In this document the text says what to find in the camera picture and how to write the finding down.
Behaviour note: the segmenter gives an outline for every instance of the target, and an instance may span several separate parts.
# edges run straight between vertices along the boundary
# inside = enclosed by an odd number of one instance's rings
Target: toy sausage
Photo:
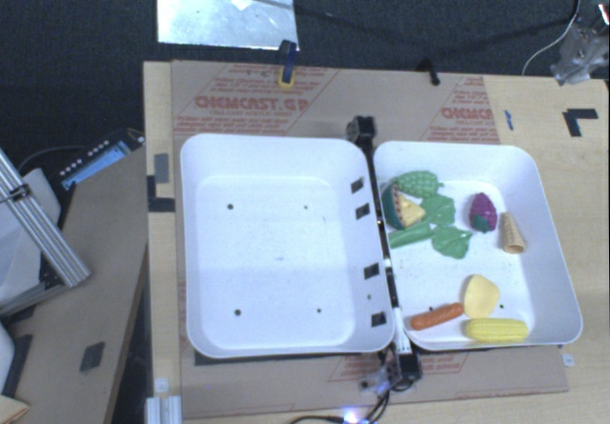
[[[464,306],[459,302],[442,306],[428,313],[415,315],[411,318],[411,327],[416,331],[442,324],[456,317],[460,317],[464,313]]]

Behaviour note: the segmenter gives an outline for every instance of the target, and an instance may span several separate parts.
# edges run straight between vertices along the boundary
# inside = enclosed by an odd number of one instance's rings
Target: cardboard
[[[295,86],[276,85],[279,67],[172,64],[173,158],[183,417],[305,411],[376,402],[360,382],[379,368],[376,354],[208,360],[185,332],[185,274],[179,165],[184,141],[204,131],[343,137],[356,115],[376,119],[376,144],[390,140],[498,143],[478,76],[296,68]],[[423,378],[393,402],[419,402],[568,390],[555,347],[427,353]]]

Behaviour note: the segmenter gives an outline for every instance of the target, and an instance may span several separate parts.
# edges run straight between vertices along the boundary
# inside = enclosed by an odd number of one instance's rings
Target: cone
[[[502,228],[502,247],[510,254],[518,254],[525,250],[525,241],[517,228],[515,219],[509,212],[504,212],[501,216],[500,225]]]

